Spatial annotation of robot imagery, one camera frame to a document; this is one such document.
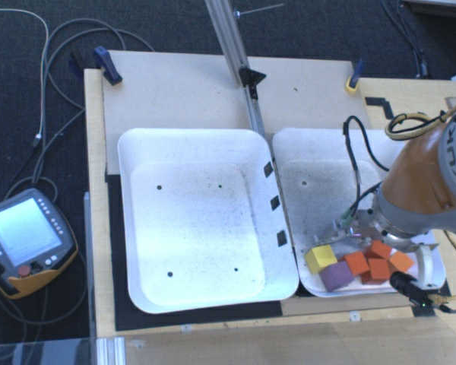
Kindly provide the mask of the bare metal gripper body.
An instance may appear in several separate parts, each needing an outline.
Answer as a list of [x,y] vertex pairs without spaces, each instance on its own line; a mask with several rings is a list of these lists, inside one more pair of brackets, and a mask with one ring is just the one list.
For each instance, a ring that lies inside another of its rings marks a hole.
[[402,252],[413,251],[413,238],[420,233],[411,233],[392,225],[383,214],[372,208],[359,209],[355,214],[345,212],[339,219],[333,220],[324,231],[315,236],[315,245],[349,243],[350,240],[362,248],[373,240],[383,242]]

